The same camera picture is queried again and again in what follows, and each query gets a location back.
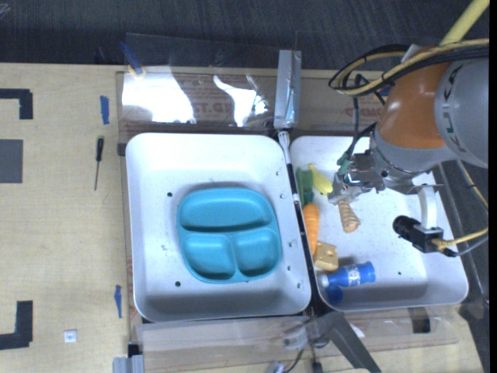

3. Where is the black cylinder on white bracket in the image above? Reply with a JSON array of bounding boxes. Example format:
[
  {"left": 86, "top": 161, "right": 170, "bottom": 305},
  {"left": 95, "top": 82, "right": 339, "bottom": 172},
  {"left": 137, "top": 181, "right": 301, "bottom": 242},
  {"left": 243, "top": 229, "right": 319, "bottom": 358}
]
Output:
[{"left": 392, "top": 186, "right": 445, "bottom": 254}]

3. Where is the orange carrot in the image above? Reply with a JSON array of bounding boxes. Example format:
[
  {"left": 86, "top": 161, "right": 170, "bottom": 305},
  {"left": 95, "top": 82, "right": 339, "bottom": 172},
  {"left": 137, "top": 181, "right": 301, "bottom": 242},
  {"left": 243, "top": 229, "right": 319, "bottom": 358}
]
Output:
[{"left": 302, "top": 191, "right": 321, "bottom": 257}]

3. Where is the yellow banana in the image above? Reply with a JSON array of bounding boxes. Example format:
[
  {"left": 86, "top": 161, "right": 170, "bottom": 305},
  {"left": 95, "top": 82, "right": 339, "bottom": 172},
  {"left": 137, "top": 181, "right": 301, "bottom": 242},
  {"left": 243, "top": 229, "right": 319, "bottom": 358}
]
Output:
[{"left": 308, "top": 163, "right": 334, "bottom": 196}]

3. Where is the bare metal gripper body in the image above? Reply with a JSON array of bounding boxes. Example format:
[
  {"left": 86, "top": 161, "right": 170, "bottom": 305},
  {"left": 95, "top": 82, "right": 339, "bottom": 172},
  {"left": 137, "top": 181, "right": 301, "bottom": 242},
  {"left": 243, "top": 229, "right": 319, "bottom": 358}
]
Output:
[{"left": 333, "top": 152, "right": 394, "bottom": 194}]

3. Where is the blue bottle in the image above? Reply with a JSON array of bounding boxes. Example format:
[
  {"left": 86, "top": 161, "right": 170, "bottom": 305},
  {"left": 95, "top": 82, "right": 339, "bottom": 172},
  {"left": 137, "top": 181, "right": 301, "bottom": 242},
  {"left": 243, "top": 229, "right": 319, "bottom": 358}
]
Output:
[{"left": 319, "top": 261, "right": 377, "bottom": 289}]

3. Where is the white plastic tray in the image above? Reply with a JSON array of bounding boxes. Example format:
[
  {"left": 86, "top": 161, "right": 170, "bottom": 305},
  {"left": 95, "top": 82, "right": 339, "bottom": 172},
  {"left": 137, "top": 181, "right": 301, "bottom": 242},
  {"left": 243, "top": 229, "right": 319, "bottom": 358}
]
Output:
[
  {"left": 124, "top": 132, "right": 312, "bottom": 323},
  {"left": 289, "top": 135, "right": 470, "bottom": 312}
]

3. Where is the blue divided plate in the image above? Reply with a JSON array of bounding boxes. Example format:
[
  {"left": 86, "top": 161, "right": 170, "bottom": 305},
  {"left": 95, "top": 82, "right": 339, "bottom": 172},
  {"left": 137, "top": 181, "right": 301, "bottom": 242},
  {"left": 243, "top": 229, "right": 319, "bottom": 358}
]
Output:
[{"left": 176, "top": 186, "right": 283, "bottom": 284}]

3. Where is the yellow cheese wedge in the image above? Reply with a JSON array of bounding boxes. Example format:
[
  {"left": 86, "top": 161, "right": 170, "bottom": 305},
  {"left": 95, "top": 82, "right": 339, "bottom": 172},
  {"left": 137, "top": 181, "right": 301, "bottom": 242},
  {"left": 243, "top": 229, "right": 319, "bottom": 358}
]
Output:
[{"left": 313, "top": 241, "right": 339, "bottom": 273}]

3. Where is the blue round cap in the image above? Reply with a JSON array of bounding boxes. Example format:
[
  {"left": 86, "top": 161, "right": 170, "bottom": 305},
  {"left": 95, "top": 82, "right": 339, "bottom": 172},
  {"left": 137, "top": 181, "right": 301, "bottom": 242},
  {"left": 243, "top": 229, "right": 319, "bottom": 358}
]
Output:
[{"left": 325, "top": 284, "right": 345, "bottom": 305}]

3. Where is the tan bread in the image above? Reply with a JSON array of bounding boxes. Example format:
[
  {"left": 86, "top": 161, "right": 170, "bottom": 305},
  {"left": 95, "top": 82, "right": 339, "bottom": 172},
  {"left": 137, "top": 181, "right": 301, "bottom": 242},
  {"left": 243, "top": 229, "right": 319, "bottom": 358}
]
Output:
[{"left": 337, "top": 199, "right": 361, "bottom": 234}]

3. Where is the black screwdriver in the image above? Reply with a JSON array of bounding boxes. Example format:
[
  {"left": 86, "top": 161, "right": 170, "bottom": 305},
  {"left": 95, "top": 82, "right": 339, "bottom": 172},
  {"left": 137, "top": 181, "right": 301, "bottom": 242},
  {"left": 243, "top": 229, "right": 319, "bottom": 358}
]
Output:
[{"left": 93, "top": 135, "right": 106, "bottom": 192}]

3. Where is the green toy vegetable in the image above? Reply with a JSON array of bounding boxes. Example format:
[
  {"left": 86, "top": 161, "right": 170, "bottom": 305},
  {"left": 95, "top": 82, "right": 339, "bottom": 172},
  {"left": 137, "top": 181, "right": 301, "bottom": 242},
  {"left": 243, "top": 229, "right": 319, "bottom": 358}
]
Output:
[{"left": 295, "top": 166, "right": 314, "bottom": 195}]

